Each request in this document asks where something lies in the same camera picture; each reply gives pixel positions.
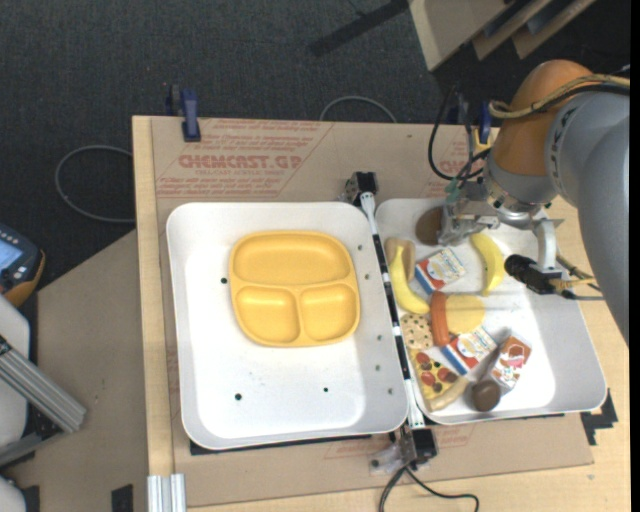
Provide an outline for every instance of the wooden table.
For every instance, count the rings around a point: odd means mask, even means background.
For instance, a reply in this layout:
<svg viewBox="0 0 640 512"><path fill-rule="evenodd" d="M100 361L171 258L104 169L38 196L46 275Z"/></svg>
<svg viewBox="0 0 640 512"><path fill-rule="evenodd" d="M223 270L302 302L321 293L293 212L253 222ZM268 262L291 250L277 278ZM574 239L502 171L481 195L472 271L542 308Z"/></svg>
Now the wooden table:
<svg viewBox="0 0 640 512"><path fill-rule="evenodd" d="M149 474L175 472L169 410L167 358L159 265L152 118L133 119L137 227L141 281L144 378L147 412ZM552 215L565 222L558 228L563 254L589 269L579 237L576 212L556 201ZM629 350L606 305L587 302L582 311L611 391L618 414L612 429L599 430L594 446L595 463L551 471L504 474L440 482L442 493L473 493L481 510L580 510L631 509ZM391 495L388 510L471 510L472 503L448 501L426 495L417 485L401 485ZM205 511L374 511L380 489L366 489L251 503L199 507Z"/></svg>

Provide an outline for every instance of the yellow plate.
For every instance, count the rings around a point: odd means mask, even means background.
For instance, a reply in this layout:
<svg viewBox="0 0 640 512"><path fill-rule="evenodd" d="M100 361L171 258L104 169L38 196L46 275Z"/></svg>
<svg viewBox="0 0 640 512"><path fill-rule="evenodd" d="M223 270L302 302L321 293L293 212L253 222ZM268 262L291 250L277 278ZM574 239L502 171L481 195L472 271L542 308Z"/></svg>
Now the yellow plate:
<svg viewBox="0 0 640 512"><path fill-rule="evenodd" d="M349 252L316 231L263 231L239 240L229 260L233 310L242 331L263 345L335 343L360 319Z"/></svg>

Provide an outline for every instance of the white tray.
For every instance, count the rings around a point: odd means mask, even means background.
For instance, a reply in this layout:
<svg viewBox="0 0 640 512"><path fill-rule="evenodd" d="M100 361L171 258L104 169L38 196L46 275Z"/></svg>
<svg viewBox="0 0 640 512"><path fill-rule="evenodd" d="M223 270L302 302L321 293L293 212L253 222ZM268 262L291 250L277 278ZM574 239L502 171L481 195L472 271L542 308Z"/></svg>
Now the white tray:
<svg viewBox="0 0 640 512"><path fill-rule="evenodd" d="M442 204L442 200L428 199L383 202L376 211L383 242L388 237L412 240L416 244L416 260L438 252L441 246L426 246L417 240L415 225L424 212ZM530 231L502 225L486 233L496 241L505 259L514 253L534 260L538 257L537 241ZM480 256L468 241L452 247L452 250L462 260L467 273L442 291L479 294L483 279ZM413 282L412 288L427 297L417 283ZM531 343L531 357L522 378L514 390L488 413L474 410L469 405L468 394L441 411L429 412L415 384L418 406L428 418L451 425L600 407L606 398L607 387L582 312L575 301L556 295L537 295L508 275L500 286L482 299L486 307L484 327L497 341L512 331ZM439 348L430 350L434 357L447 365ZM472 383L477 381L485 371L486 363L474 368L466 377Z"/></svg>
<svg viewBox="0 0 640 512"><path fill-rule="evenodd" d="M313 230L350 253L361 317L353 335L320 347L267 347L235 320L229 255L259 231ZM167 221L182 420L212 450L390 432L407 399L365 215L340 203L189 203Z"/></svg>

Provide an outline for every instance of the toy pizza slice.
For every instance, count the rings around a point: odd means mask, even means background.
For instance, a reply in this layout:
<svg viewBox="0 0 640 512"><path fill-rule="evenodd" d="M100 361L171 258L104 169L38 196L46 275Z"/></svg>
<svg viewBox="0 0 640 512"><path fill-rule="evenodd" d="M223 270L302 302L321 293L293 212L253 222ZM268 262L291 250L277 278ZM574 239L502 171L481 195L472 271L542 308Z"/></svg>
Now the toy pizza slice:
<svg viewBox="0 0 640 512"><path fill-rule="evenodd" d="M431 412L444 409L464 393L469 381L429 356L414 351L411 360L424 404Z"/></svg>

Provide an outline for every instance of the orange and black device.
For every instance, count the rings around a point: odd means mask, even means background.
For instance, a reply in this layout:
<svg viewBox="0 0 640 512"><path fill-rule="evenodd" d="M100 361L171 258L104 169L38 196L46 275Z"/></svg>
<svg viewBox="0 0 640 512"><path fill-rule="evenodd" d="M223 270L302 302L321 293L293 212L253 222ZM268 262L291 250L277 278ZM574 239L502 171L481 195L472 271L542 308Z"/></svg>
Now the orange and black device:
<svg viewBox="0 0 640 512"><path fill-rule="evenodd" d="M0 223L0 293L15 307L33 293L45 256L33 242Z"/></svg>

